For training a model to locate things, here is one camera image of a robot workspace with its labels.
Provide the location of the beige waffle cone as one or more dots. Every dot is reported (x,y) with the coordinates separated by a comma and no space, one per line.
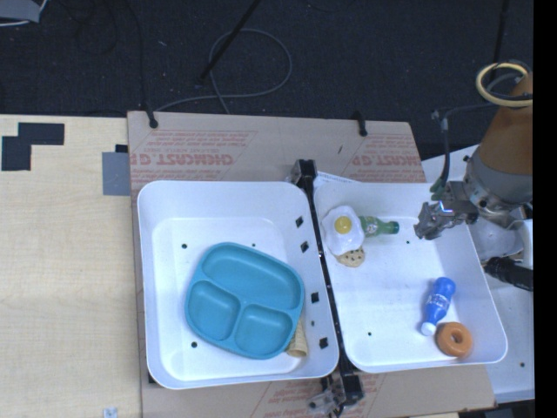
(299,342)

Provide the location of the blue bottle with white cap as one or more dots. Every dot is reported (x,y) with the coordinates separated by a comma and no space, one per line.
(438,303)

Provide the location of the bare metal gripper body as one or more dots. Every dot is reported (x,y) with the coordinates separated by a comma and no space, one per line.
(467,205)

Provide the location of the blue divided plate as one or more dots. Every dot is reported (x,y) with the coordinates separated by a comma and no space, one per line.
(243,298)

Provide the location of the black cylinder on white bracket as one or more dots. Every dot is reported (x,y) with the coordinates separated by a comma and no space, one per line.
(509,272)

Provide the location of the green bottle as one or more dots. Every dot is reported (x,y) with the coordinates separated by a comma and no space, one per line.
(378,226)

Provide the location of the brown cardboard board red print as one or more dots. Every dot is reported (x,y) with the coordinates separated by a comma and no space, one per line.
(270,150)

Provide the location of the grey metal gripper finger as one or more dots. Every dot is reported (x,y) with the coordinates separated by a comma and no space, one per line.
(431,231)
(427,211)

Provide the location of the white plastic tray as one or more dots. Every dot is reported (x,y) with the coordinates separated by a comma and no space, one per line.
(387,294)
(174,277)

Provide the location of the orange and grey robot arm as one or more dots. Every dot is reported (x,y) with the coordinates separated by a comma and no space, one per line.
(507,137)

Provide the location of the orange doughnut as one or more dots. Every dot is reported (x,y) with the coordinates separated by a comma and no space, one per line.
(446,342)

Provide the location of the white and yellow fried egg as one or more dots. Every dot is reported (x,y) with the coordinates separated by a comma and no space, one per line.
(344,230)

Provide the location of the thin black rod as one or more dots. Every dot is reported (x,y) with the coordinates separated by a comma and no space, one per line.
(329,285)

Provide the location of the beige chocolate chip biscuit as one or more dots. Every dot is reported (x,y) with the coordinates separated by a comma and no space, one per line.
(351,258)

